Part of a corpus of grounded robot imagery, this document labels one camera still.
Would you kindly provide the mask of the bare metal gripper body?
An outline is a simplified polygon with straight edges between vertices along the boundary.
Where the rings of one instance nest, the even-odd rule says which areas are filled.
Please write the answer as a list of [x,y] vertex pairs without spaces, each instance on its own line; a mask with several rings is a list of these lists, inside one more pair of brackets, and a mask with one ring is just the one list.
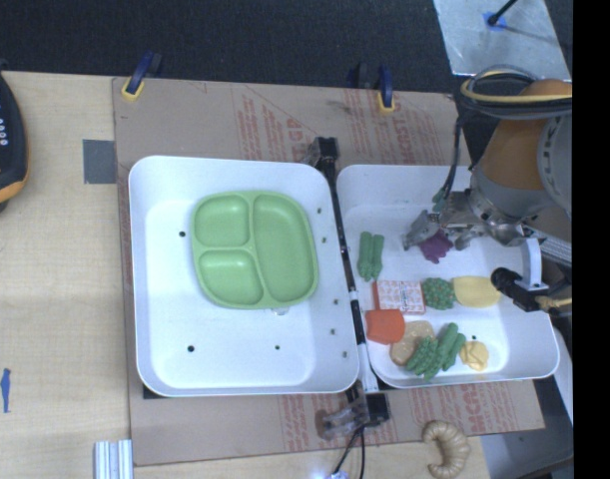
[[483,238],[492,238],[505,246],[519,246],[526,240],[520,220],[504,213],[478,190],[451,192],[439,222],[451,238],[456,230],[480,227],[484,230]]

